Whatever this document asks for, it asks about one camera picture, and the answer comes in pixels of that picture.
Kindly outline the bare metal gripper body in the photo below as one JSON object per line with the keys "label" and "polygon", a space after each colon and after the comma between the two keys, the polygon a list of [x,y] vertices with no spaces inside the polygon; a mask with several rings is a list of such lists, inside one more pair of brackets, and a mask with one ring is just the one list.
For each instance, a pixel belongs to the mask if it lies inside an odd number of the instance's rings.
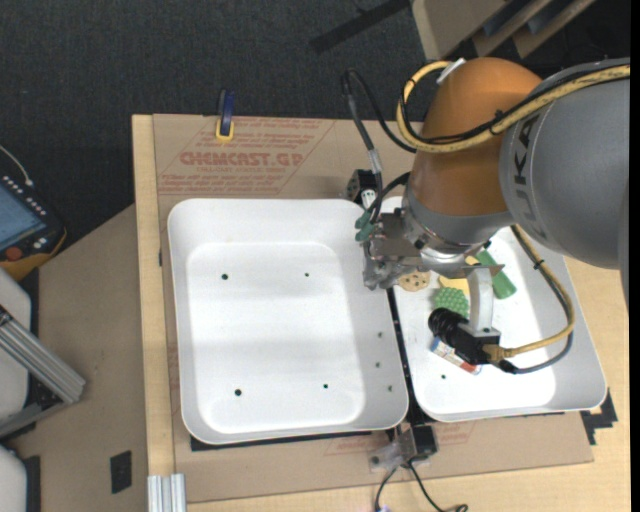
{"label": "bare metal gripper body", "polygon": [[398,208],[381,215],[367,242],[367,259],[411,267],[411,273],[434,271],[462,277],[467,256],[493,236],[491,215],[453,216],[428,209]]}

